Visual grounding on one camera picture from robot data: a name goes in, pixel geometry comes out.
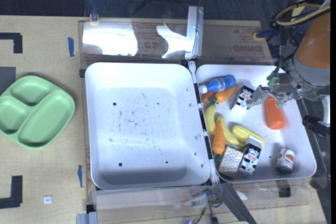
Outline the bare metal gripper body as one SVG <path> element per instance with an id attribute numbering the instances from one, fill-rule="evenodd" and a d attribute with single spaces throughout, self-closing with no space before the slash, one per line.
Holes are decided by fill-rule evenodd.
<path id="1" fill-rule="evenodd" d="M 287 67 L 283 72 L 276 68 L 267 80 L 270 94 L 274 97 L 277 94 L 287 94 L 292 96 L 292 100 L 304 98 L 315 101 L 330 95 L 330 85 L 326 82 L 318 85 L 309 81 L 295 67 Z"/>

